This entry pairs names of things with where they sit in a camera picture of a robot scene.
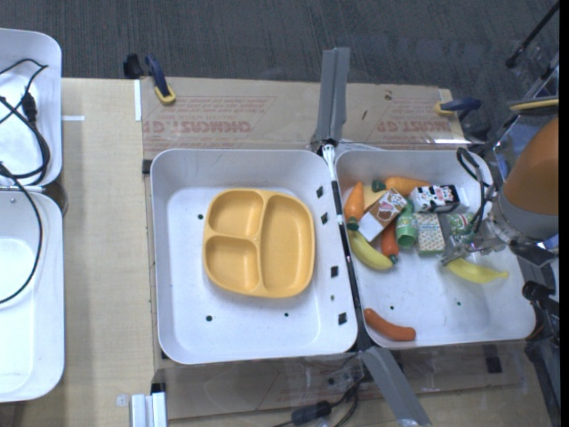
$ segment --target blue clamp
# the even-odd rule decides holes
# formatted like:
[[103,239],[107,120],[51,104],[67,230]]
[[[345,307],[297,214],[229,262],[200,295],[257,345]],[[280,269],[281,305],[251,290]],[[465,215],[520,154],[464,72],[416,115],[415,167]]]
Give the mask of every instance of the blue clamp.
[[147,55],[144,61],[148,65],[148,73],[154,78],[154,91],[162,104],[168,105],[176,101],[176,94],[166,82],[164,72],[156,57],[152,54]]

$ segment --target clamp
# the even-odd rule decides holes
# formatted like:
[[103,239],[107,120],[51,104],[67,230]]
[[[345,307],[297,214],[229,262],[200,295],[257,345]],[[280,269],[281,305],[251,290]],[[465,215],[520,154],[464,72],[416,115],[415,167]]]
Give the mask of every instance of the clamp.
[[462,120],[471,110],[479,109],[480,106],[482,106],[482,102],[476,98],[461,98],[446,103],[438,101],[433,110],[439,116],[447,117],[452,116],[456,111],[462,111],[459,115],[459,120]]
[[[144,58],[144,61],[148,65],[148,75],[154,78],[154,92],[160,102],[164,105],[173,104],[176,101],[176,93],[166,82],[164,72],[156,57],[150,53]],[[123,62],[123,69],[124,76],[128,79],[139,79],[141,76],[144,76],[138,55],[135,53],[128,54]]]

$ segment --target white container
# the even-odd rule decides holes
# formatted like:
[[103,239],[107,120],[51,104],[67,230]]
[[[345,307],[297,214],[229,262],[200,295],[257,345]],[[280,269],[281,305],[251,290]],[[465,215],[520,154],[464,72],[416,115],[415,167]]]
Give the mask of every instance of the white container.
[[[61,50],[50,37],[0,28],[0,71],[21,59],[47,65],[29,87],[37,108],[37,128],[51,152],[45,177],[29,195],[43,227],[34,275],[20,294],[0,303],[0,403],[36,399],[60,380],[64,368],[64,295],[62,214],[49,197],[32,192],[54,181],[61,170]],[[0,75],[0,96],[14,107],[39,67],[29,61]],[[32,132],[0,104],[0,153],[12,173],[26,173],[42,162]],[[29,185],[31,176],[20,182]],[[0,176],[0,187],[13,180]],[[19,190],[0,189],[0,299],[18,290],[36,260],[36,214]]]
[[[36,101],[37,128],[51,151],[47,173],[42,180],[42,184],[47,185],[61,171],[61,49],[53,38],[42,33],[0,28],[0,71],[22,59],[32,59],[40,65],[46,65],[35,76],[29,91]],[[15,106],[26,90],[29,79],[38,70],[35,63],[25,61],[4,72],[0,75],[0,96]],[[0,119],[8,112],[0,103]],[[42,162],[34,135],[14,115],[0,124],[0,154],[13,173],[28,173]],[[11,184],[0,176],[0,185]]]
[[[471,155],[483,169],[485,181],[492,183],[484,160]],[[477,181],[450,150],[351,150],[338,156],[336,173],[342,200],[357,181],[366,184],[400,175],[431,185],[463,188],[469,201],[468,212],[474,213],[480,205]],[[399,262],[387,271],[370,269],[353,258],[362,308],[372,308],[388,321],[411,326],[417,332],[412,342],[394,342],[367,327],[378,345],[405,349],[497,342],[524,339],[533,331],[533,307],[521,294],[524,277],[509,249],[487,256],[469,255],[467,261],[509,273],[507,278],[484,285],[453,275],[439,258],[419,256],[416,249],[400,250]]]
[[[181,364],[278,359],[342,353],[353,345],[354,303],[321,157],[304,150],[172,149],[155,158],[150,179],[158,338],[169,358]],[[302,293],[255,298],[208,279],[204,216],[215,195],[231,188],[281,191],[308,207],[316,258]]]

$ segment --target sausage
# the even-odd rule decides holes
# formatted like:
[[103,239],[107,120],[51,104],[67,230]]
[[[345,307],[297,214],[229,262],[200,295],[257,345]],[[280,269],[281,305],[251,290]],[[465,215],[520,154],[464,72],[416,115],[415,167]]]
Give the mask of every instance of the sausage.
[[364,319],[371,329],[396,342],[409,342],[417,335],[412,327],[390,323],[373,309],[364,309]]

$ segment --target gray carpet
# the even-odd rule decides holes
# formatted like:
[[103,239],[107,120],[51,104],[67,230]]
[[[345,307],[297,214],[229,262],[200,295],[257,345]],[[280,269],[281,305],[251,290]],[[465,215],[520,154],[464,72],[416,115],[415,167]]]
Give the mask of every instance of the gray carpet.
[[505,60],[556,0],[0,0],[0,27],[63,51],[63,76],[121,78],[127,53],[167,76],[319,82],[321,54],[351,48],[350,82],[437,85],[482,101],[463,126],[509,116],[559,47],[559,12]]

